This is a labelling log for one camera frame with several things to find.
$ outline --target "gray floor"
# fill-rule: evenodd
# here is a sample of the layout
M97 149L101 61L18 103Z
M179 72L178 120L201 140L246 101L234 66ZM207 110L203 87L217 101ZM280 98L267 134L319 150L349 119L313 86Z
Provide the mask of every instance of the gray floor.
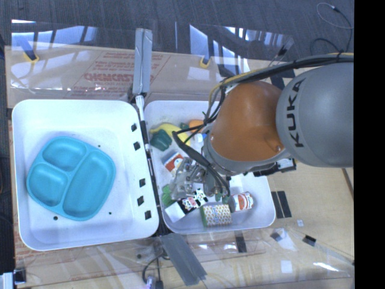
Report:
M290 35L295 44L286 60L336 51L354 52L354 29L341 28L349 23L354 26L354 0L0 0L0 3L0 35L6 45L11 43L11 20L23 19L117 30L157 27L161 49L172 51L174 36L168 31L174 29L175 22L188 22ZM334 5L340 13L326 4ZM327 41L314 43L319 38ZM115 42L114 46L127 46L122 39ZM12 213L3 60L0 60L0 81L2 273L13 269L13 238L7 223Z

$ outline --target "blue plate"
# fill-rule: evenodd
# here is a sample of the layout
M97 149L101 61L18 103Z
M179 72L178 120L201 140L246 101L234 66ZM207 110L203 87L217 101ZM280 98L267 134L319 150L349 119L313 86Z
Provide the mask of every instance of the blue plate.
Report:
M47 142L27 176L29 195L45 208L69 219L95 216L111 191L116 168L100 149L60 136Z

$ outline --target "yellow banana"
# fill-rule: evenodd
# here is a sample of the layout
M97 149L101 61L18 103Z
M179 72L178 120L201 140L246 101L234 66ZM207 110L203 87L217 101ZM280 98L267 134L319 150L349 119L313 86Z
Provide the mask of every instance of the yellow banana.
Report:
M167 135L169 135L171 138L173 138L173 135L172 135L173 131L178 132L178 131L181 130L181 128L179 128L179 127L177 127L177 126L175 126L173 124L163 123L160 126L158 126L157 128L150 129L150 134L158 132L161 129L163 129L167 133ZM185 132L178 134L178 136L179 136L179 138L182 141L185 141L188 138L188 135Z

